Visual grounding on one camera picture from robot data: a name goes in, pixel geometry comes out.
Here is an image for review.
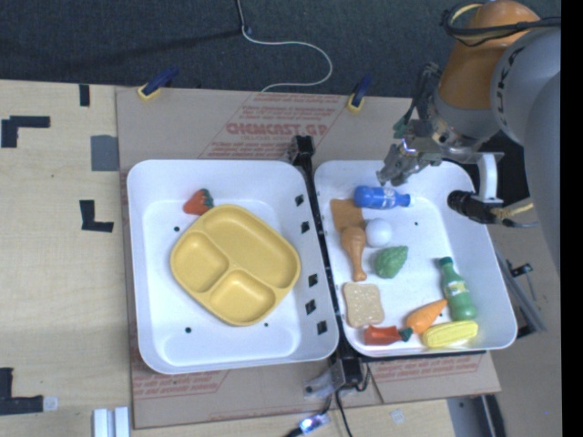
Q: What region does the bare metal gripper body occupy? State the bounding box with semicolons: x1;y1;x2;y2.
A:
384;118;476;173

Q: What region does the blue bottle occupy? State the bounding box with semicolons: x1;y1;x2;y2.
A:
353;185;416;210

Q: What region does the white egg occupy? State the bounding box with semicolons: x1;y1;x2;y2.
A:
364;218;394;249

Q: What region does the white plastic tray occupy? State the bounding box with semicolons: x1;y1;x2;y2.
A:
313;158;519;359
126;158;341;376

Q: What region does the tan chicken drumstick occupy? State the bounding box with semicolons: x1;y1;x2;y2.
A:
340;225;369;283

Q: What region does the green lettuce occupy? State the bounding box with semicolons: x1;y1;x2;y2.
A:
373;245;410;279

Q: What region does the thin black rod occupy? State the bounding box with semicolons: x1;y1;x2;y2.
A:
302;160;350;359

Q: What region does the green bottle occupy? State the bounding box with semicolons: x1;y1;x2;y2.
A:
437;256;479;322

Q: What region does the beige bread slice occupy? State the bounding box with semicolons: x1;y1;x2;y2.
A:
342;281;386;330

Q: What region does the orange carrot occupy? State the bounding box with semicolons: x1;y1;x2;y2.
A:
404;298;449;335

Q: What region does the red pepper with green stem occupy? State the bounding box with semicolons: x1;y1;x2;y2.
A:
363;324;414;347

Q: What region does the yellow corn cob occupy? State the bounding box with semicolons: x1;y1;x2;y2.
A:
421;320;480;350

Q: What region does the yellow divided plate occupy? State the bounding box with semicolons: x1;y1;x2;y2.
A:
169;203;302;328

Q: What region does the red strawberry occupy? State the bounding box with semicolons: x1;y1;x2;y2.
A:
182;188;216;217

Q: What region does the brown cardboard board, red print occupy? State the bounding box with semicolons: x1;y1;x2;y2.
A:
115;86;503;430

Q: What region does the black cylinder on white bracket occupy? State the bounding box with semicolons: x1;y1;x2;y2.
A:
446;151;506;226

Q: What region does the black block with thin wires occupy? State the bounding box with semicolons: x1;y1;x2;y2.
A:
290;135;317;167
335;352;366;389

